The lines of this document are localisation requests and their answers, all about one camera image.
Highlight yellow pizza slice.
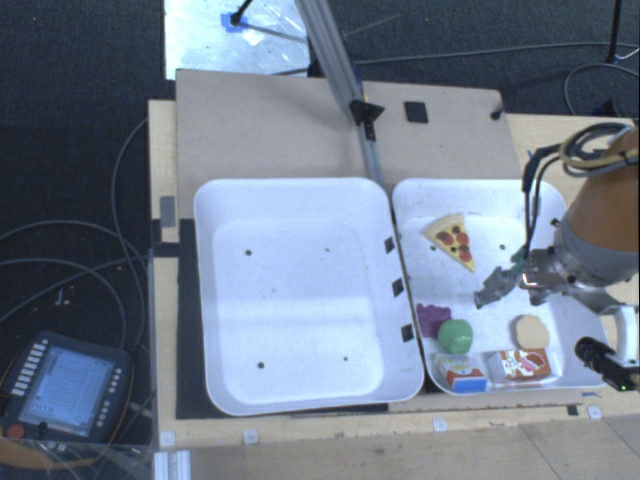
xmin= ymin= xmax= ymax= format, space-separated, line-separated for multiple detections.
xmin=423 ymin=212 xmax=478 ymax=274

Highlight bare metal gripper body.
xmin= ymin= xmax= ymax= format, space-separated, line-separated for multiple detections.
xmin=514 ymin=247 xmax=577 ymax=307

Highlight green apple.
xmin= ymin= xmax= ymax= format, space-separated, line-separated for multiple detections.
xmin=436 ymin=317 xmax=475 ymax=356

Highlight white plastic tray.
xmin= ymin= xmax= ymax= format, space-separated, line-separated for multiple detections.
xmin=192 ymin=176 xmax=427 ymax=417
xmin=390 ymin=177 xmax=610 ymax=397

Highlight brown cardboard board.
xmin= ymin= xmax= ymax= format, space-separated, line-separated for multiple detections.
xmin=174 ymin=67 xmax=599 ymax=415

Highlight black cylinder on white bracket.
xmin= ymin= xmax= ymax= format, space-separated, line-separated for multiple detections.
xmin=573 ymin=304 xmax=640 ymax=393

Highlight orange and white carton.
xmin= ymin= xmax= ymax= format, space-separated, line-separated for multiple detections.
xmin=486 ymin=348 xmax=553 ymax=384

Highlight purple grapes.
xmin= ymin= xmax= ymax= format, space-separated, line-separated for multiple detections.
xmin=415 ymin=302 xmax=453 ymax=340

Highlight blue and white carton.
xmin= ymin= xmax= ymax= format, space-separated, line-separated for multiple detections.
xmin=431 ymin=351 xmax=489 ymax=395

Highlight tan round biscuit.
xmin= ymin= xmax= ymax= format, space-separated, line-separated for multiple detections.
xmin=509 ymin=313 xmax=551 ymax=351

